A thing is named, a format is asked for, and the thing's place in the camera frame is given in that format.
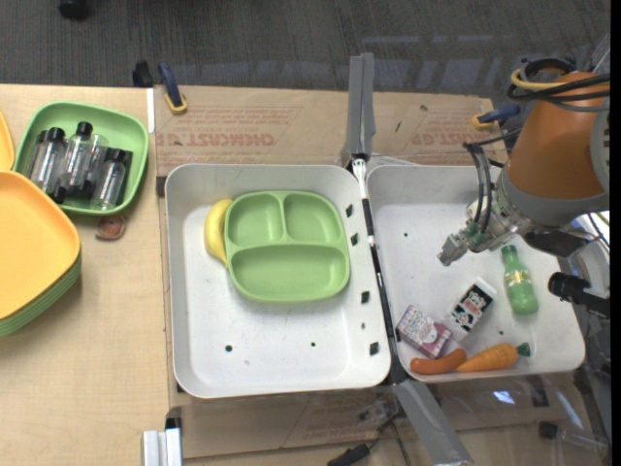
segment yellow plate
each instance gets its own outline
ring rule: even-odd
[[[9,126],[0,111],[0,171],[9,171],[13,166],[15,156]]]
[[[0,319],[37,300],[80,253],[71,220],[14,172],[0,171],[0,244]]]

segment green divided plate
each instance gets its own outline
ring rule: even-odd
[[[133,200],[147,166],[147,129],[132,116],[81,102],[61,101],[46,104],[31,118],[21,137],[14,170],[21,174],[25,172],[35,139],[43,130],[52,127],[62,128],[65,131],[66,139],[69,139],[76,131],[78,123],[83,120],[93,125],[94,134],[103,135],[108,140],[109,147],[132,152],[131,164],[125,176],[123,201],[116,207],[102,211],[91,209],[87,199],[67,197],[59,207],[67,212],[91,216],[107,216],[118,213]]]
[[[349,280],[341,217],[316,193],[242,195],[227,210],[224,244],[233,283],[251,300],[325,299]]]

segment green bottle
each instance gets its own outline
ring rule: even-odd
[[[536,313],[539,303],[529,272],[517,257],[517,249],[514,245],[506,245],[502,252],[505,263],[505,289],[513,312],[521,316]]]

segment small brown object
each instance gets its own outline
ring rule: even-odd
[[[95,236],[100,240],[118,240],[125,232],[125,218],[120,214],[102,216]]]

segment black bottle cap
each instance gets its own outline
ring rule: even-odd
[[[48,131],[48,140],[51,142],[59,142],[65,138],[65,132],[62,128],[50,128]]]
[[[93,132],[93,125],[90,122],[86,122],[85,120],[78,123],[78,127],[76,128],[76,133],[79,135],[90,136]]]
[[[109,160],[115,160],[117,162],[123,162],[125,160],[125,150],[114,149]]]
[[[62,204],[67,196],[67,188],[64,186],[57,186],[54,193],[51,195],[51,200],[56,204]]]
[[[539,424],[539,436],[544,437],[546,439],[554,439],[556,438],[556,434],[559,431],[559,427],[551,423],[549,421],[542,421]]]

